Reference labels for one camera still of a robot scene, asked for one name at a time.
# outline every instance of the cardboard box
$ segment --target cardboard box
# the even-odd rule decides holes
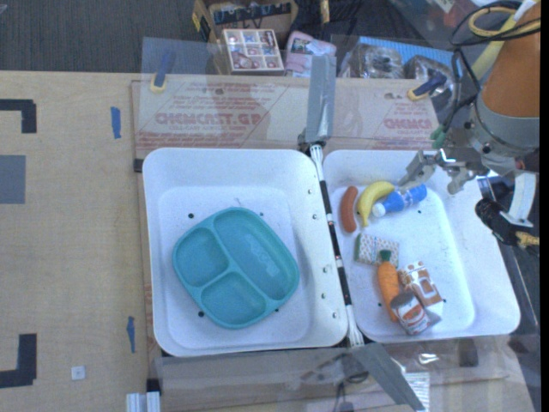
[[[224,9],[226,3],[240,8]],[[223,29],[273,29],[284,45],[298,10],[294,0],[195,0],[192,20],[204,41],[218,42]]]
[[[274,30],[224,29],[222,35],[231,75],[284,74]]]

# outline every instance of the toy banana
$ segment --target toy banana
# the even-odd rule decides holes
[[[394,190],[395,186],[384,180],[378,180],[377,182],[366,186],[366,189],[362,191],[357,202],[357,210],[364,227],[368,226],[368,217],[370,216],[371,208],[376,200],[387,196]]]

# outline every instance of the yellow cable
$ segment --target yellow cable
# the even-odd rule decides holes
[[[478,12],[475,12],[471,17],[469,18],[469,29],[471,32],[473,32],[475,35],[478,35],[480,37],[492,37],[494,35],[497,35],[499,33],[504,33],[503,29],[498,31],[489,31],[486,29],[482,29],[478,27],[475,22],[482,16],[486,14],[490,14],[492,12],[504,12],[505,14],[515,14],[515,10],[511,8],[505,8],[504,6],[493,6],[491,8],[485,8],[481,9]],[[541,21],[540,20],[532,20],[529,23],[524,23],[524,26],[519,27],[515,32],[513,32],[514,35],[520,34],[520,33],[528,33],[532,32],[535,29],[538,29],[541,27]]]
[[[516,232],[518,245],[520,247],[528,247],[529,245],[540,245],[540,237],[535,237],[528,232]]]
[[[537,3],[541,0],[532,0],[533,2]],[[516,25],[516,21],[514,20],[513,16],[510,16],[509,19],[504,23],[501,30],[506,31],[511,29]],[[474,62],[471,69],[473,70],[474,75],[477,77],[477,79],[482,79],[482,77],[485,75],[485,73],[492,67],[494,62],[496,61],[496,58],[498,57],[499,50],[501,49],[503,45],[502,41],[492,41],[486,49],[480,54],[480,56],[477,58],[477,60]]]

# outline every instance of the wire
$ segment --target wire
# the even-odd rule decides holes
[[[337,405],[340,403],[341,398],[345,402],[345,382],[341,382],[337,385],[337,392],[335,393],[335,404],[332,412],[337,412]]]
[[[531,233],[518,231],[515,235],[518,238],[518,245],[520,247],[526,248],[531,245],[540,245],[540,237],[536,237]]]
[[[515,14],[520,7],[519,2],[513,2],[508,0],[499,0],[470,12],[466,15],[462,21],[458,23],[454,31],[450,35],[450,44],[457,47],[463,47],[465,45],[479,45],[492,41],[506,41],[509,39],[519,39],[533,33],[541,31],[541,17],[534,18],[530,21],[525,21],[520,24],[516,24],[514,27],[506,29],[504,31],[490,31],[481,29],[475,22],[482,16],[492,13],[507,13]],[[455,41],[457,33],[461,30],[462,26],[467,23],[469,30],[476,35],[477,39],[470,39],[466,41]]]
[[[450,36],[449,42],[451,45],[455,46],[454,55],[452,56],[452,70],[454,72],[455,85],[458,93],[455,96],[450,113],[442,123],[441,131],[444,134],[449,131],[449,128],[457,112],[459,112],[464,106],[474,102],[476,96],[481,90],[479,80],[474,74],[474,71],[469,64],[467,58],[465,57],[462,47],[469,45],[479,45],[492,41],[506,41],[509,39],[518,39],[527,35],[531,35],[533,33],[540,32],[541,17],[535,18],[530,21],[525,21],[520,24],[516,24],[514,27],[506,29],[504,31],[485,30],[476,25],[476,21],[483,15],[488,15],[492,13],[515,14],[520,6],[520,2],[514,2],[510,0],[499,0],[493,3],[489,3],[466,15],[463,20],[460,21],[455,27],[454,32]],[[460,31],[465,23],[468,24],[469,30],[478,38],[465,41],[455,41],[457,33]],[[470,96],[462,101],[459,101],[459,98],[461,96],[462,76],[460,75],[457,66],[458,60],[461,61],[463,66],[465,67],[465,70],[467,71],[468,76],[471,78],[471,81],[473,82],[473,85],[477,92],[473,96]]]
[[[528,254],[530,254],[531,256],[540,259],[540,253],[539,253],[536,249],[534,249],[531,245],[529,245],[528,247],[526,247],[524,250],[525,250]]]
[[[368,373],[368,371],[364,371],[363,373],[358,373],[358,374],[354,374],[347,377],[345,381],[347,381],[348,383],[355,383],[355,384],[364,383],[369,376],[370,376],[370,373]]]

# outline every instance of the wooden table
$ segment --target wooden table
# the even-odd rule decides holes
[[[21,132],[20,111],[0,110],[0,182],[24,177],[18,203],[0,200],[0,381],[20,376],[0,388],[2,411],[124,410],[126,394],[146,390],[130,90],[139,77],[0,72],[0,99],[37,107],[35,133]],[[22,338],[31,350],[36,341],[35,373],[31,355],[18,360]],[[532,410],[516,358],[498,343],[506,376],[433,386],[431,410]],[[241,410],[259,409],[278,410]]]

